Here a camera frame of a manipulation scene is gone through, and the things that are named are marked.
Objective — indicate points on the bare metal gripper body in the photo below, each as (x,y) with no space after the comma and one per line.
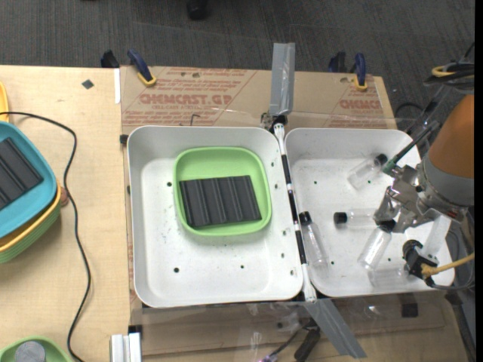
(415,191)

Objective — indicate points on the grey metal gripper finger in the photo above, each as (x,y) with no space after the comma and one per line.
(388,206)
(411,220)

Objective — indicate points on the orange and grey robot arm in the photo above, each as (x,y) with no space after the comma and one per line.
(454,142)

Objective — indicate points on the clear plastic bottle black cap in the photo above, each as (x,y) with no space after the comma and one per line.
(315,243)
(354,218)
(373,249)
(364,172)

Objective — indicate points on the white plastic tray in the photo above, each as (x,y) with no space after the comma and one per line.
(332,172)
(211,270)

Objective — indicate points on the thin black and white rod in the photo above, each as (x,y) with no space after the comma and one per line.
(288,181)

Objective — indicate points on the black ribbed pad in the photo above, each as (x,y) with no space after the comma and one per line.
(220,201)
(15,172)

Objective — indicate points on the green plate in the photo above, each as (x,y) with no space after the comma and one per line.
(222,162)
(56,351)
(37,249)

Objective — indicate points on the brown cardboard board red print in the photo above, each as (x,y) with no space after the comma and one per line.
(226,100)

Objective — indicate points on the yellow plate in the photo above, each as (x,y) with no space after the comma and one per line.
(3,102)
(49,227)

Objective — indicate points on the blue plate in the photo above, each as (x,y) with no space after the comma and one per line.
(39,202)

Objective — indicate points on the grey cylinder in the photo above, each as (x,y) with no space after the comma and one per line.
(30,353)

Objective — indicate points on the black cylinder on white bracket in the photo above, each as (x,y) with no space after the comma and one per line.
(415,256)

